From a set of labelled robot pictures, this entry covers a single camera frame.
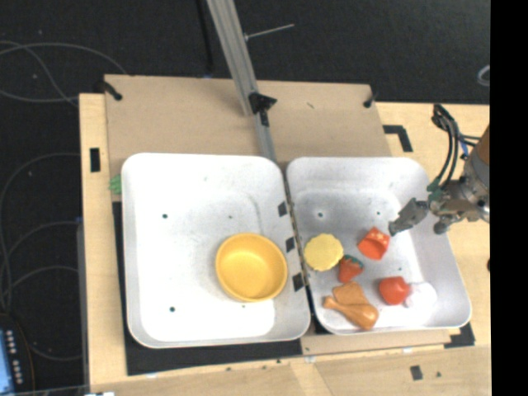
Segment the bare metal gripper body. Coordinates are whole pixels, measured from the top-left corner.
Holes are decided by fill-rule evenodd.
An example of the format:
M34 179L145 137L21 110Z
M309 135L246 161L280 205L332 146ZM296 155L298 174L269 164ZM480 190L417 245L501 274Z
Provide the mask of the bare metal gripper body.
M444 224L490 221L489 177L484 179L474 174L464 173L459 180L451 180L441 185L435 179L428 187L430 211Z

